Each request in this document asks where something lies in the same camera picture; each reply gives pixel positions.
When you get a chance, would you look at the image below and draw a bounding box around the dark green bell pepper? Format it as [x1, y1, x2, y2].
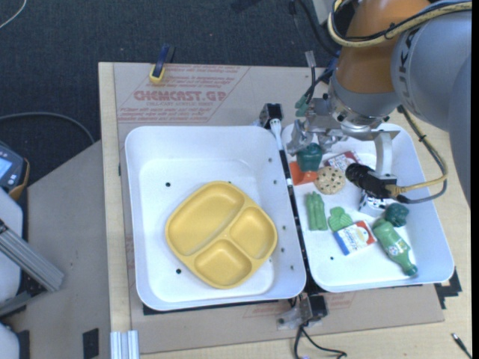
[296, 143, 323, 173]

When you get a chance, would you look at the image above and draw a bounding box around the white plastic tray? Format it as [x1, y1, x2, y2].
[123, 125, 308, 311]
[280, 122, 456, 294]

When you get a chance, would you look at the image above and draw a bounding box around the white carton with black spots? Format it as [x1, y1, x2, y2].
[358, 191, 394, 218]

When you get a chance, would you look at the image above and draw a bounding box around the white and red packet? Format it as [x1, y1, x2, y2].
[324, 150, 362, 172]

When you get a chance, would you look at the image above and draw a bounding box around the white blue red carton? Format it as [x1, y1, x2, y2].
[332, 220, 378, 257]

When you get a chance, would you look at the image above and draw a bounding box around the green bottle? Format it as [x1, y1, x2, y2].
[371, 218, 419, 277]

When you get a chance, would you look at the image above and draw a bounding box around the brown cardboard board red print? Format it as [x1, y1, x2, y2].
[113, 64, 446, 355]

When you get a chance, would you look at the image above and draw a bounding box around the green asparagus bunch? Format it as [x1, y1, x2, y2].
[304, 191, 329, 232]

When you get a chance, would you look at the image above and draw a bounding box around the dark green broccoli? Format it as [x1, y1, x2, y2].
[384, 202, 411, 228]

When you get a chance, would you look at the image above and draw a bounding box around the beige chocolate chip biscuit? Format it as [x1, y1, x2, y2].
[314, 165, 347, 196]

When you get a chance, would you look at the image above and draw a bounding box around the green ridged lettuce leaf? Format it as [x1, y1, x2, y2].
[328, 206, 354, 233]

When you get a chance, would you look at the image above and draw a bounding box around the black cylinder on white bracket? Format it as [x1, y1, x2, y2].
[344, 129, 400, 199]

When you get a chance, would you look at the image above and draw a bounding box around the orange wedge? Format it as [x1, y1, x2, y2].
[288, 161, 319, 187]

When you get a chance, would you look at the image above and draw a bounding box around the yellow divided plate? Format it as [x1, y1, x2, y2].
[164, 180, 279, 290]

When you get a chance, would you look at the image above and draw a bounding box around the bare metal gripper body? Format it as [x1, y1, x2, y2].
[298, 97, 391, 142]

